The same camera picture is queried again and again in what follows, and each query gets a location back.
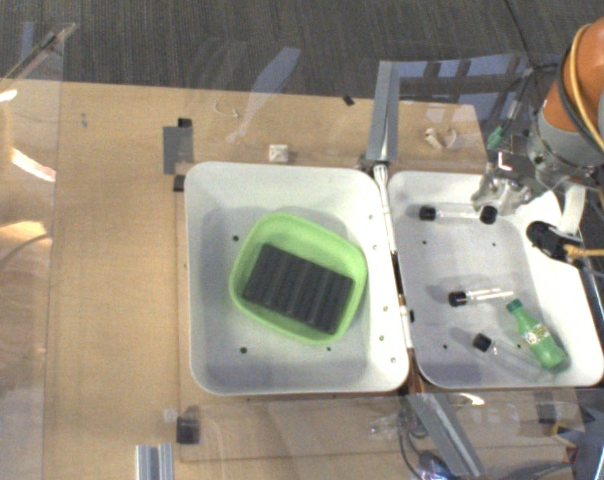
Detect white plastic tray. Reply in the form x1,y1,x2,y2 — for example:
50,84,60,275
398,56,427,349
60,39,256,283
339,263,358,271
386,169,604,390
183,160,412,398

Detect black cylinder on white bracket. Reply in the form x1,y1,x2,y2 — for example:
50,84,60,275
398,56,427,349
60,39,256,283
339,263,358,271
525,182,587,262

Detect black ribbed insert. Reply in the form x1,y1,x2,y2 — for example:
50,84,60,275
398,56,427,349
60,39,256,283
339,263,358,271
241,242,356,335

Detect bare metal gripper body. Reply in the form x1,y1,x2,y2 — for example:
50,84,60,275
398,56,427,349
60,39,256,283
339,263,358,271
484,136,597,194

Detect green plastic bowl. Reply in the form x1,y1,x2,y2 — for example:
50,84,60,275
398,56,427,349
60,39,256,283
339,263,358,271
227,210,370,346

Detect green plastic bottle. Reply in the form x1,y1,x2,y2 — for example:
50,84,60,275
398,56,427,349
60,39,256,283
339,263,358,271
505,298,569,370

